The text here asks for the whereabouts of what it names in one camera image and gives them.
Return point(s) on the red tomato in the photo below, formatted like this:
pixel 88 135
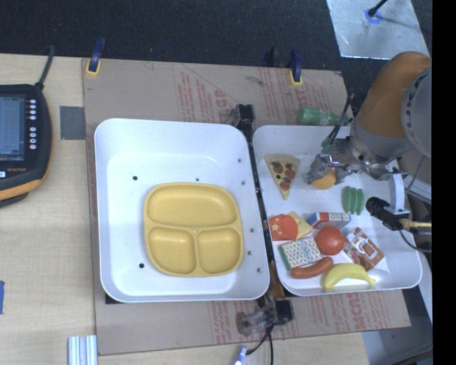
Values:
pixel 330 240

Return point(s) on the yellow cheese slice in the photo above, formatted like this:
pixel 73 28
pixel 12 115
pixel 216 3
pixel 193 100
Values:
pixel 304 227

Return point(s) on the toy pizza slice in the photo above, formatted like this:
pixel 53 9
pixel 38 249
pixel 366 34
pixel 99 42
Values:
pixel 283 173

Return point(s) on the brown and white carton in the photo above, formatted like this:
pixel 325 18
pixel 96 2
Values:
pixel 365 250

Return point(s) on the yellow banana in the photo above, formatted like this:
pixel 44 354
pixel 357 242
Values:
pixel 346 273

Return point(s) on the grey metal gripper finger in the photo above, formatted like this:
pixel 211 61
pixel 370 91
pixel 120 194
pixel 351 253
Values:
pixel 343 175
pixel 318 170

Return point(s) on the white plastic tray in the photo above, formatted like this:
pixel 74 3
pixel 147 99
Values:
pixel 395 261
pixel 175 143

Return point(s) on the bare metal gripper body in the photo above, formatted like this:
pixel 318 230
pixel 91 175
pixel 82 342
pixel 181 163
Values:
pixel 351 153

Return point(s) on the orange round toy food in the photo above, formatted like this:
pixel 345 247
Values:
pixel 324 181

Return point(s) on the green and white patterned box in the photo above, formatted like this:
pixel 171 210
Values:
pixel 300 252

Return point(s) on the yellow divided plate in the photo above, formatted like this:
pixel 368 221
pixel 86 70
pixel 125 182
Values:
pixel 193 229

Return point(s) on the red-brown sausage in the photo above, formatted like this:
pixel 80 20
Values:
pixel 311 268

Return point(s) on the small white red blue carton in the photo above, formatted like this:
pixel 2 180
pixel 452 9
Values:
pixel 328 219

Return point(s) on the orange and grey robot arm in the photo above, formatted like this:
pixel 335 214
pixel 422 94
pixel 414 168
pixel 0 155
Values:
pixel 384 105

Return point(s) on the green pea pod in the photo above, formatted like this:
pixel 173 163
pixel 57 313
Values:
pixel 352 200

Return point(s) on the green plastic bottle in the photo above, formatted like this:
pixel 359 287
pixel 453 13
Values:
pixel 314 116

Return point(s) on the red packet with yellow star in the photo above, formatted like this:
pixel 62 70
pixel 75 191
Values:
pixel 283 228

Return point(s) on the brown cardboard board red print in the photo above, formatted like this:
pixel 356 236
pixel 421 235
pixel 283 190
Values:
pixel 167 89

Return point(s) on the black cylinder on white bracket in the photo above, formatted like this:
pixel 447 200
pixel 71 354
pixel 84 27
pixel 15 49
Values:
pixel 384 211

